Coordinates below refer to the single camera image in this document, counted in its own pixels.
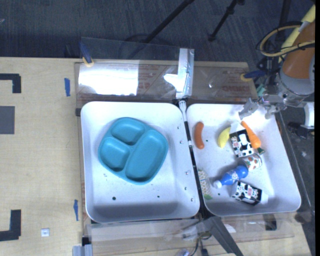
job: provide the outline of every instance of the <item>toy carrot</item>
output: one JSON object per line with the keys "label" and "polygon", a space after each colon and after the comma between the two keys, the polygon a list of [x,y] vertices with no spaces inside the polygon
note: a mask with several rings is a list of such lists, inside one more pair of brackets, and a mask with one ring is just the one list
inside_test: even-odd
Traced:
{"label": "toy carrot", "polygon": [[258,149],[260,148],[261,146],[261,141],[260,139],[258,138],[258,136],[250,129],[250,127],[246,124],[245,121],[242,121],[241,122],[241,125],[246,129],[246,132],[249,136],[249,140],[251,142],[251,146],[254,148],[254,149]]}

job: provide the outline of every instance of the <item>gray carpet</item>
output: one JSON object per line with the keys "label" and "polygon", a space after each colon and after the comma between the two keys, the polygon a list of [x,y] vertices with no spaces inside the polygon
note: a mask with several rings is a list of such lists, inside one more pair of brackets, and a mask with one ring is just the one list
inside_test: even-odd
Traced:
{"label": "gray carpet", "polygon": [[[82,37],[124,41],[138,34],[151,33],[183,0],[0,0],[0,57],[63,58],[69,45],[79,55]],[[282,3],[279,0],[247,0],[237,5],[220,29],[217,39],[208,41],[231,0],[195,0],[151,43],[195,49],[196,61],[247,62],[250,70],[263,57],[255,50],[262,37],[279,25]],[[288,21],[300,21],[313,5],[311,0],[292,0]],[[284,113],[295,121],[298,111]],[[314,140],[291,138],[298,154],[313,153]],[[314,199],[314,164],[298,163],[307,182],[312,208]],[[310,203],[302,204],[302,211]],[[304,225],[315,255],[315,217]]]}

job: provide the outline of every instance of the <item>blue plate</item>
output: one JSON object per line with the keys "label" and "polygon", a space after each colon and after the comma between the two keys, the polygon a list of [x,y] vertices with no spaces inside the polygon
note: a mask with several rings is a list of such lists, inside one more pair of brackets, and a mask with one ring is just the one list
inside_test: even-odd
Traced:
{"label": "blue plate", "polygon": [[168,141],[157,130],[130,117],[116,120],[98,149],[100,163],[118,177],[143,185],[158,173],[168,153]]}

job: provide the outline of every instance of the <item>black square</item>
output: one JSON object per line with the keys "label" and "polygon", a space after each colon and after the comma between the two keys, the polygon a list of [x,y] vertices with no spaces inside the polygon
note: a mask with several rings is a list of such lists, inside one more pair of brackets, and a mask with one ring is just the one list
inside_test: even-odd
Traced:
{"label": "black square", "polygon": [[15,134],[14,106],[0,106],[0,134]]}

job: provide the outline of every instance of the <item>wooden table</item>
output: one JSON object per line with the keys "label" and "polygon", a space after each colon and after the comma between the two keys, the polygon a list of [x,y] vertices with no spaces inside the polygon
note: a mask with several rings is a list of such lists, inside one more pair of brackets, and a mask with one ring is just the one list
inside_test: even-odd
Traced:
{"label": "wooden table", "polygon": [[[21,236],[0,241],[1,255],[71,256],[73,246],[82,241],[75,115],[75,63],[79,61],[0,58],[0,73],[21,76],[21,93],[13,93],[12,81],[0,80],[0,106],[15,107],[14,134],[0,134],[0,231],[10,229],[11,210],[21,210]],[[65,78],[70,80],[70,96],[66,95]],[[244,255],[310,255],[301,225],[291,224],[294,237],[239,242],[238,246]],[[42,229],[49,229],[49,236],[42,236]],[[210,255],[226,253],[220,245],[209,246],[208,250]],[[134,255],[175,255],[177,251]]]}

